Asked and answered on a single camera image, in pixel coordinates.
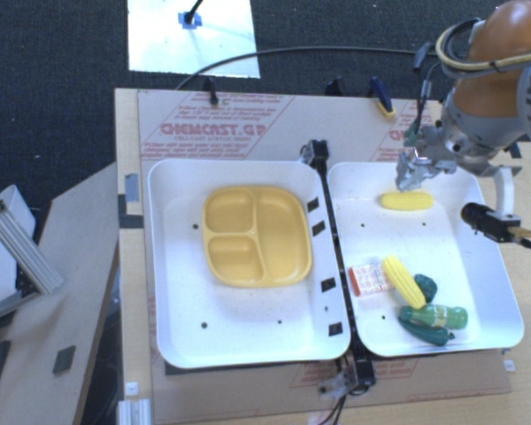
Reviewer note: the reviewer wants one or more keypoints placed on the dark green pepper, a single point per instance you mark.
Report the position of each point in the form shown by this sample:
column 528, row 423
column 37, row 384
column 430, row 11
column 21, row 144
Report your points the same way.
column 428, row 285

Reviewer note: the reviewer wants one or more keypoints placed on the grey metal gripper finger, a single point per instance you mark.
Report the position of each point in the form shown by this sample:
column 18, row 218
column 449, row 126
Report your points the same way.
column 420, row 173
column 402, row 173

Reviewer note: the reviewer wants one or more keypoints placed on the green plastic bottle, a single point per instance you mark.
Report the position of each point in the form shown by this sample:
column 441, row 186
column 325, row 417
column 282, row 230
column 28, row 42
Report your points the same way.
column 438, row 316

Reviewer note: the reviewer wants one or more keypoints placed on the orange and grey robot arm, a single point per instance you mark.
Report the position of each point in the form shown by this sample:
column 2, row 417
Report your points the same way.
column 500, row 60

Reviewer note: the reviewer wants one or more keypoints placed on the white plastic tray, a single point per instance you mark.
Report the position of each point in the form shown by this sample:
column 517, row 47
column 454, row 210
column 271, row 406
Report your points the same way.
column 464, row 264
column 186, row 308

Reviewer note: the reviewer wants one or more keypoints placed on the yellow corn cob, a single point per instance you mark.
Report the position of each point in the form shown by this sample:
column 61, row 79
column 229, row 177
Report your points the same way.
column 407, row 201
column 405, row 281

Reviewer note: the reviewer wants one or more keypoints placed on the red and white packet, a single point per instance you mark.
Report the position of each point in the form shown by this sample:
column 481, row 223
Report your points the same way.
column 369, row 280

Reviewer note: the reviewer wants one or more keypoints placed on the thin black and white rod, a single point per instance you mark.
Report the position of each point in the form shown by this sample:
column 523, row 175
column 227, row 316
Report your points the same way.
column 338, row 250

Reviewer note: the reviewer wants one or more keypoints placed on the brown cardboard board red print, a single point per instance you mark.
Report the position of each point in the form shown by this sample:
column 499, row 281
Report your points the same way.
column 248, row 122

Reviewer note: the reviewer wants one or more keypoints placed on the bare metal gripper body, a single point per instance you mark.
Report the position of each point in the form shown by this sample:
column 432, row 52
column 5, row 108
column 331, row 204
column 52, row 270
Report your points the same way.
column 436, row 146

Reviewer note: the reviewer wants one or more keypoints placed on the dark green cucumber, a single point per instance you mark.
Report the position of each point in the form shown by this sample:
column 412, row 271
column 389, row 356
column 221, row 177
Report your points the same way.
column 429, row 335

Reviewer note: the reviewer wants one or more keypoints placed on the yellow divided plate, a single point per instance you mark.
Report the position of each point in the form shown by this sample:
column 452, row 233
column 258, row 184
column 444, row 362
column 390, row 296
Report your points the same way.
column 279, row 233

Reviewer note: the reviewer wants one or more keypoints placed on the black cylinder on white bracket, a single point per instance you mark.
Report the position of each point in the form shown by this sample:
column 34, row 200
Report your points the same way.
column 487, row 221

